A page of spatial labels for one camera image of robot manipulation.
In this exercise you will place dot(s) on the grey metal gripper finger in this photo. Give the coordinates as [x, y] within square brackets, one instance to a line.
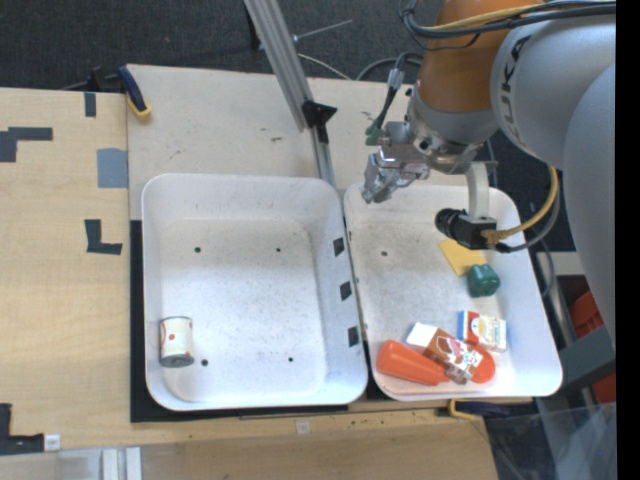
[391, 187]
[370, 187]

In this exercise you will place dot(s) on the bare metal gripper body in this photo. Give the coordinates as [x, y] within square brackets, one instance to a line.
[405, 155]

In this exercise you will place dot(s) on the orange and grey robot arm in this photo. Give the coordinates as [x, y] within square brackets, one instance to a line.
[540, 98]

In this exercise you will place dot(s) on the yellow cheese slice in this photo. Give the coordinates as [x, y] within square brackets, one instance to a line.
[457, 259]

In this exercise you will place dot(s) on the white plastic tray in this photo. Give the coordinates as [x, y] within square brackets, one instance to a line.
[415, 288]
[250, 293]

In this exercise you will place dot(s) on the green bell pepper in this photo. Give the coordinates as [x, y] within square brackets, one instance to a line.
[483, 281]

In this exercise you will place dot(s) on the brown and white carton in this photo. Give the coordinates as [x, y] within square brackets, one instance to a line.
[445, 348]

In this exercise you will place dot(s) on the red and white small carton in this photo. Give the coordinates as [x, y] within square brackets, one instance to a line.
[482, 330]

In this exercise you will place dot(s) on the orange carrot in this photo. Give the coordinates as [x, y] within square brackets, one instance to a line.
[407, 364]

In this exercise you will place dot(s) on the red rounded toy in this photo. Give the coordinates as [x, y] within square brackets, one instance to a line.
[486, 369]

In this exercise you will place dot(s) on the white can with orange dots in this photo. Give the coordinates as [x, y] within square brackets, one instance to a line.
[176, 340]

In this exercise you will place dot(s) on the black cylinder on white bracket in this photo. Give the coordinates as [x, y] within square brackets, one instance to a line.
[467, 228]

